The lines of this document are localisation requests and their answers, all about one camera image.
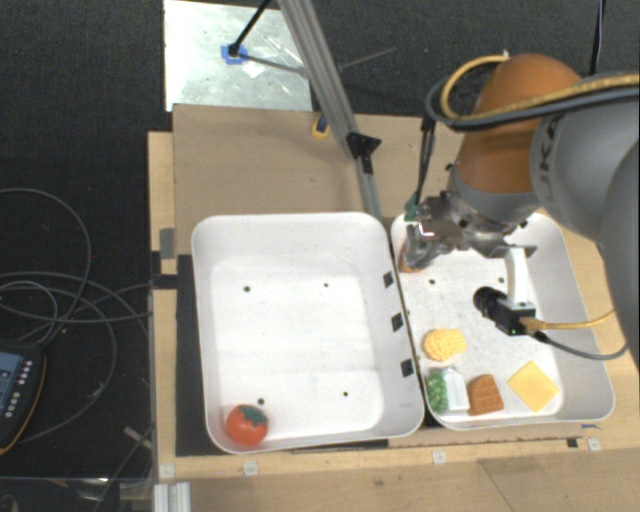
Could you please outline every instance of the blue tape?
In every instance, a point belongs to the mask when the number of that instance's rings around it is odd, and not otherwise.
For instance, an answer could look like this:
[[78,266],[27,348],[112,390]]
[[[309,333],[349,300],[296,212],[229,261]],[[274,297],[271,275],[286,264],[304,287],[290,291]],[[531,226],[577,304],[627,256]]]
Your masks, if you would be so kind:
[[222,58],[227,64],[230,64],[230,65],[242,64],[243,62],[249,60],[247,59],[247,55],[249,55],[249,52],[244,46],[240,45],[240,49],[238,50],[237,57],[232,57],[231,55],[229,55],[229,46],[230,45],[220,47],[220,53],[222,55]]

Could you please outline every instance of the brown waffle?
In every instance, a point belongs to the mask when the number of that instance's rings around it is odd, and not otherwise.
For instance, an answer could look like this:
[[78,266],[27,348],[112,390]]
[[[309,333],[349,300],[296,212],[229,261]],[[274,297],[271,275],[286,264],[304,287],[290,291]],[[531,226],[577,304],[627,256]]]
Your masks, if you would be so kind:
[[471,405],[469,409],[471,416],[504,409],[504,403],[493,375],[487,374],[476,377],[467,386],[467,393],[469,394],[469,404]]

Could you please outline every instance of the red tomato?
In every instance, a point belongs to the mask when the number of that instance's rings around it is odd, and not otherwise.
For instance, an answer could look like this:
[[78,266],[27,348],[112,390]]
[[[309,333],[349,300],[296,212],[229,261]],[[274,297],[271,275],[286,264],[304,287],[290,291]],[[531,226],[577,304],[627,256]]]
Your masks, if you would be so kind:
[[264,413],[253,405],[236,405],[227,416],[229,437],[244,446],[254,446],[267,435],[269,421]]

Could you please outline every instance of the black clamp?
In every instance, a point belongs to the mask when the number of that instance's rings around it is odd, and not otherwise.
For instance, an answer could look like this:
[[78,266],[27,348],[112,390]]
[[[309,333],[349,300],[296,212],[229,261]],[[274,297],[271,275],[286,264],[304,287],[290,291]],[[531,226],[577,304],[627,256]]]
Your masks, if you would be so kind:
[[367,135],[351,132],[347,135],[347,145],[354,159],[360,158],[365,174],[373,174],[371,165],[371,153],[380,145],[382,141]]

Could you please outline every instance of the black carpet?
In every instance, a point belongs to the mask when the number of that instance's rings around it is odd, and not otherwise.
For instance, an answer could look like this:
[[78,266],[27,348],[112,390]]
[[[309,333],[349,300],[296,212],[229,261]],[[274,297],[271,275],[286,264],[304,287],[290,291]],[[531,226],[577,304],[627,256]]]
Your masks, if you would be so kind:
[[[596,1],[583,0],[322,0],[316,6],[338,63],[399,48],[345,70],[343,80],[357,112],[403,115],[421,115],[427,89],[444,74],[504,48],[546,53],[585,73],[597,10]],[[150,277],[146,134],[170,129],[162,16],[160,0],[0,3],[0,188],[33,187],[69,203],[91,235],[91,278],[112,289]],[[637,70],[639,40],[640,4],[609,2],[600,69]],[[0,219],[0,272],[81,274],[83,239],[55,204],[3,196]],[[128,298],[136,310],[146,308],[144,291]],[[124,314],[112,305],[108,310]],[[19,328],[24,324],[0,315],[0,337]],[[150,406],[146,340],[135,323],[114,328],[117,369],[105,395],[69,426],[1,457],[0,475],[103,476],[117,468],[132,447],[123,429],[146,430]],[[26,436],[87,403],[108,371],[109,347],[102,326],[69,327],[59,337]],[[139,476],[147,464],[141,450],[124,476]]]

